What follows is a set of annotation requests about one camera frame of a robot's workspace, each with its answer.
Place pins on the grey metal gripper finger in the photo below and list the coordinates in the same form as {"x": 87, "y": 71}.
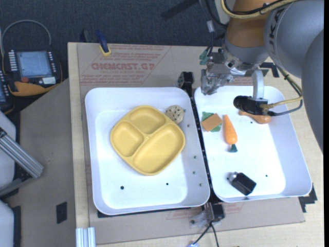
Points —
{"x": 204, "y": 85}
{"x": 216, "y": 85}

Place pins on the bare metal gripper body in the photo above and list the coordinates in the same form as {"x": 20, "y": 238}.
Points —
{"x": 218, "y": 66}

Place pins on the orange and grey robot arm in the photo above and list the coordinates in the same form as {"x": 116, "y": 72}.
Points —
{"x": 290, "y": 40}

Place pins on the orange and green toy sandwich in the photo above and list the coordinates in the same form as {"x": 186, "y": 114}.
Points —
{"x": 211, "y": 122}

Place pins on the beige biscuit with dark chips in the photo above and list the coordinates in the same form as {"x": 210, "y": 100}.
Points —
{"x": 175, "y": 113}

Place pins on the orange carrot with green top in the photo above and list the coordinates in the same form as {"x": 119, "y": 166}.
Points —
{"x": 229, "y": 130}

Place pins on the yellow divided plate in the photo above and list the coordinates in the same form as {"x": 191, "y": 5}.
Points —
{"x": 154, "y": 148}

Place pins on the brown cardboard board red print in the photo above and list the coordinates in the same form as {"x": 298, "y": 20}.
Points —
{"x": 123, "y": 68}

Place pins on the white plastic tray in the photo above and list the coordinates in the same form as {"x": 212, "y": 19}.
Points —
{"x": 262, "y": 158}
{"x": 144, "y": 192}

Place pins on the black box with grey cap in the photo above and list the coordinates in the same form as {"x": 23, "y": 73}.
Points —
{"x": 244, "y": 184}

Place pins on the black cylinder on white bracket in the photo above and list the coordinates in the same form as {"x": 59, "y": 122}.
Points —
{"x": 246, "y": 104}

